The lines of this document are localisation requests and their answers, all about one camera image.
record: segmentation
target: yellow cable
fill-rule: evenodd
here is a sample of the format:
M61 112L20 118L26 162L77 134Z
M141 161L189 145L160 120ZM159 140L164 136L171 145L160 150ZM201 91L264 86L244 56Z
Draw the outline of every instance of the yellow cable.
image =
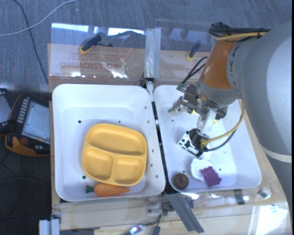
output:
M244 102L243 100L242 101L242 113L241 113L241 117L240 117L240 120L239 122L230 130L228 131L227 133L224 133L223 135L221 136L218 136L218 137L215 137L215 138L212 138L212 139L207 139L207 140L203 140L201 142L201 146L206 146L207 144L209 144L210 142L212 141L215 141L215 140L218 140L218 139L221 139L221 138L224 138L228 135L230 135L231 133L233 133L238 127L239 125L241 124L241 122L243 121L243 118L244 118L244 111L245 111L245 105L244 105Z
M263 36L266 32L251 32L251 33L242 33L242 34L236 34L236 35L230 35L230 36L224 36L224 37L217 37L213 35L213 38L216 40L229 40L233 38L242 38L242 37L257 37L257 36Z

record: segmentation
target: gray floor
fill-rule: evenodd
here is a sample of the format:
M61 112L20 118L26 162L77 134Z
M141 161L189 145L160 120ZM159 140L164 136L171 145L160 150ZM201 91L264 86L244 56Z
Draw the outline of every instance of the gray floor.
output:
M29 25L34 25L69 0L16 1L23 7ZM187 22L208 30L216 22L232 27L273 28L290 20L292 0L79 0L60 7L31 30L43 71L29 31L0 36L0 88L10 90L14 98L23 92L46 96L44 73L48 73L47 44L51 43L52 23L145 29ZM13 0L0 0L0 34L24 28L27 25L21 8ZM7 151L4 138L0 138L0 164L16 177L50 185L49 158L23 157ZM0 168L0 180L9 177ZM49 218L49 214L50 192L41 183L0 182L0 235L38 234L38 220Z

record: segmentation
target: yellow plate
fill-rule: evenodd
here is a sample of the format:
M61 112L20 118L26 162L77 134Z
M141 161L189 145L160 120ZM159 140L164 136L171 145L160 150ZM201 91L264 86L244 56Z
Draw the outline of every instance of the yellow plate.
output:
M88 177L117 186L139 183L147 163L147 141L138 131L99 123L86 134L82 167Z

